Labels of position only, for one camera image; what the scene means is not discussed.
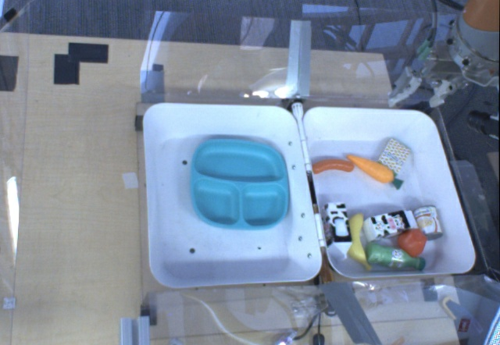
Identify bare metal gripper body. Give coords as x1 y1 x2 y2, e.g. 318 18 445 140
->
405 35 500 91

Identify white plastic tray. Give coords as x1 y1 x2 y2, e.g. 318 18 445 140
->
302 106 477 280
141 102 323 290

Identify white patterned carton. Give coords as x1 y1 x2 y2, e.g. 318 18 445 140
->
377 137 413 175

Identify orange carrot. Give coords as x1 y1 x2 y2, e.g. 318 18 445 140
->
346 154 405 190

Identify orange sausage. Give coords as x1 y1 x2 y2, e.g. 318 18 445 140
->
311 158 355 176

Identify small white and orange can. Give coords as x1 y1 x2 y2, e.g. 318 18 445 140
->
412 205 445 240

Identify long cow print carton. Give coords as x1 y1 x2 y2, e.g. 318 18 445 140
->
362 209 419 244

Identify small cow print carton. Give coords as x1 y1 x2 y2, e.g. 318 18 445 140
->
323 201 353 247

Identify orange-red round fruit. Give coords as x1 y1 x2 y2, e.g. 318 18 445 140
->
397 228 428 258

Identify yellow banana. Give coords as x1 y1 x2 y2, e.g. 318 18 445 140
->
346 212 373 272

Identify green bottle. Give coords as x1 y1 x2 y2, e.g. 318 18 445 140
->
365 241 427 272

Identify blue divided plate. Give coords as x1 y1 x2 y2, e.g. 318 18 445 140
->
190 138 291 230

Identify black cylinder on white bracket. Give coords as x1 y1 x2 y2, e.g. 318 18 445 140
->
467 109 500 138

